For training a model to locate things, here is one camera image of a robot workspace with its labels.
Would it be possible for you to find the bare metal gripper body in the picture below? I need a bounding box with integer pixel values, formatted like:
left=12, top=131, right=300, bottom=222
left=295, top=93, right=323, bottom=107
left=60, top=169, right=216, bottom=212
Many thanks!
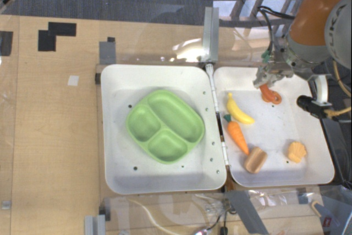
left=260, top=49, right=296, bottom=79

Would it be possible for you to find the yellow banana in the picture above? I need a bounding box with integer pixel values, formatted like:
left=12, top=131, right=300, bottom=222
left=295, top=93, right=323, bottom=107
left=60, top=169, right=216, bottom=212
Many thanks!
left=226, top=92, right=256, bottom=125

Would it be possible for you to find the white plastic tray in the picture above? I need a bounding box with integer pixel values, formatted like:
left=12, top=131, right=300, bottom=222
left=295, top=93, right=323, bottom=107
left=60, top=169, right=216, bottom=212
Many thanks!
left=100, top=64, right=228, bottom=195
left=213, top=66, right=336, bottom=189

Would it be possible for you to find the orange carrot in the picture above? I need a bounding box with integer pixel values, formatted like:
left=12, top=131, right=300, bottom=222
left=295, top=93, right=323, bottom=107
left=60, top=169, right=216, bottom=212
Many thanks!
left=223, top=114, right=250, bottom=156

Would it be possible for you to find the orange shell-shaped biscuit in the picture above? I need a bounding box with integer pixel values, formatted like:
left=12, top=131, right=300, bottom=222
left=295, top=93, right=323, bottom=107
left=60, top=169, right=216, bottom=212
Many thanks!
left=287, top=141, right=307, bottom=164

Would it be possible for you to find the tan bread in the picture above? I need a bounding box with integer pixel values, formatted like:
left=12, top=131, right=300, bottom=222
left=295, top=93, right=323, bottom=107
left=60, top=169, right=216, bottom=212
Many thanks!
left=243, top=146, right=268, bottom=175

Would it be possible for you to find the green divided plate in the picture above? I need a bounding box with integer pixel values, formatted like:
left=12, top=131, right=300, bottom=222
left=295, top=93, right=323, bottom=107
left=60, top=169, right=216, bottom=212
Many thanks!
left=125, top=89, right=206, bottom=166

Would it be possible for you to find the black cylinder on white bracket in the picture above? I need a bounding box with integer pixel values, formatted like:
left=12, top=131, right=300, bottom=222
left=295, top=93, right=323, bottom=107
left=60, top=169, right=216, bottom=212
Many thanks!
left=296, top=74, right=333, bottom=119

